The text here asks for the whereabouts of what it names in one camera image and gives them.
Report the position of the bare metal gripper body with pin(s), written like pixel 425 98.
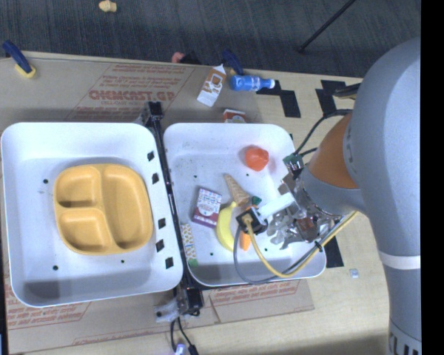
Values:
pixel 311 225

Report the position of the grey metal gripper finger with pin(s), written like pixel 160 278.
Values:
pixel 279 228
pixel 292 240

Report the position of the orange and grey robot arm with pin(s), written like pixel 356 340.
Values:
pixel 388 154

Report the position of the orange carrot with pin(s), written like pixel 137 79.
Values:
pixel 246 242

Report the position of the yellow banana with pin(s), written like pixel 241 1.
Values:
pixel 225 228

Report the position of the tan ice cream cone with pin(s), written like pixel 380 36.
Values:
pixel 237 191

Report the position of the small white square piece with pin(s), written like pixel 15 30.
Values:
pixel 354 273

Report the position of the orange round toy fruit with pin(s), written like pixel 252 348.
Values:
pixel 257 157

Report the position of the purple and white carton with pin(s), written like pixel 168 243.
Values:
pixel 206 208

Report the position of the patterned white packet green end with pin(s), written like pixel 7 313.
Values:
pixel 188 242

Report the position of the white plastic tray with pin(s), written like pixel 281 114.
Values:
pixel 33 198
pixel 207 150

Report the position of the small orange and white carton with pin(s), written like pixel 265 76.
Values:
pixel 234 117

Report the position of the blue bottle white cap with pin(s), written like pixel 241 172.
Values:
pixel 248 83

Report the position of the white and brown carton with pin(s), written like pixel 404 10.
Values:
pixel 211 86

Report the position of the yellow divided plate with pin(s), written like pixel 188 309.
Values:
pixel 103 209

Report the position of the brown cardboard board red print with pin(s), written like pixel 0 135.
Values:
pixel 96 87

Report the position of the small yellow toy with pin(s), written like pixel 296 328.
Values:
pixel 107 6

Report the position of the black cylinder on white bracket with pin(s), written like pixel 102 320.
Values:
pixel 252 218

